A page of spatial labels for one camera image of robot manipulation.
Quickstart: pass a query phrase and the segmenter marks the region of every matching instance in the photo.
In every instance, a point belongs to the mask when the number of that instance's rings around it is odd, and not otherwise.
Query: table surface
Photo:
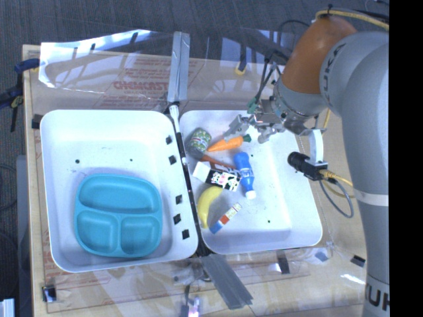
[[[24,45],[22,57],[37,56],[39,51],[39,46]],[[39,130],[32,128],[33,103],[38,97],[38,88],[34,88],[35,82],[38,84],[35,76],[35,71],[24,73],[34,317],[51,313],[54,316],[139,316],[139,311],[143,311],[143,316],[179,316],[185,300],[185,285],[175,285],[171,279],[175,271],[183,275],[180,264],[119,268],[88,274],[64,273],[54,265],[48,251],[48,230],[45,229],[47,211],[40,136]],[[330,169],[349,177],[344,151],[339,149],[343,147],[342,124],[335,116],[328,123],[324,141]],[[299,144],[307,151],[307,142],[299,140]],[[324,230],[321,242],[299,250],[228,257],[228,262],[253,296],[252,305],[229,310],[211,283],[197,281],[192,285],[192,297],[200,298],[202,316],[361,316],[365,268],[350,261],[355,255],[366,257],[359,211],[356,210],[353,219],[344,219],[318,186],[311,184],[311,187]],[[316,257],[317,254],[323,254],[325,259]],[[288,260],[289,274],[283,274],[275,267],[281,255]],[[42,287],[51,284],[56,288],[58,299],[44,302]],[[98,303],[98,297],[108,299]]]

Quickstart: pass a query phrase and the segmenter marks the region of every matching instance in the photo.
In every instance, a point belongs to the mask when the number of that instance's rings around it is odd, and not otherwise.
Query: white tray
[[[168,117],[150,111],[54,110],[42,118],[40,133],[50,244],[60,268],[82,272],[165,262],[188,258],[196,251],[198,236]],[[73,228],[77,187],[96,173],[144,178],[159,190],[163,229],[154,253],[144,258],[111,258],[94,255],[78,244]],[[182,201],[177,204],[179,195]],[[177,215],[180,221],[175,224]]]
[[[246,112],[227,110],[192,110],[180,119],[184,140],[202,127],[212,136],[212,142],[223,138],[236,115]],[[245,151],[250,155],[254,172],[253,187],[256,199],[247,200],[240,185],[236,192],[223,190],[210,207],[209,225],[216,222],[235,202],[242,209],[216,234],[202,229],[207,246],[218,254],[238,254],[312,246],[321,239],[323,230],[309,180],[288,164],[288,155],[298,151],[295,136],[285,131],[272,135],[264,144],[257,141],[253,127],[247,131],[250,143],[240,149],[207,153],[221,162],[233,164],[232,156]],[[197,160],[188,155],[190,175]],[[209,185],[191,177],[192,190],[197,201]]]

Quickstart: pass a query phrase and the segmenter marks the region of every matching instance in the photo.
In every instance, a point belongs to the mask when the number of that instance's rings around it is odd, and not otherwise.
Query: yellow banana
[[[202,192],[198,199],[197,212],[198,217],[203,224],[203,228],[208,228],[207,218],[209,216],[209,208],[214,199],[222,193],[223,188],[217,186],[208,187]]]

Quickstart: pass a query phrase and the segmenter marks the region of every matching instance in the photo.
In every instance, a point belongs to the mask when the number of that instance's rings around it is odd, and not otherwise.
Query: gray carpet
[[[82,40],[135,28],[181,30],[191,34],[192,57],[219,59],[222,37],[263,53],[266,43],[242,28],[278,31],[288,20],[309,24],[328,4],[389,15],[386,3],[373,0],[0,0],[0,92],[16,83],[13,67],[21,61],[23,44]],[[358,30],[375,28],[352,23]],[[304,30],[299,22],[290,22],[283,32],[295,37]],[[239,53],[225,53],[225,59],[238,60]],[[0,164],[14,167],[17,156],[25,154],[22,107],[12,133],[11,118],[9,107],[0,110]],[[2,208],[17,194],[14,171],[4,167],[0,175]],[[17,299],[17,242],[17,208],[12,205],[0,210],[0,300]]]

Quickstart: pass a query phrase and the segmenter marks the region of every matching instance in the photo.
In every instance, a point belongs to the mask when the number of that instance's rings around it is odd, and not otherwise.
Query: blue divided tray
[[[162,201],[149,181],[93,174],[80,184],[74,226],[78,243],[101,256],[144,257],[160,244]]]

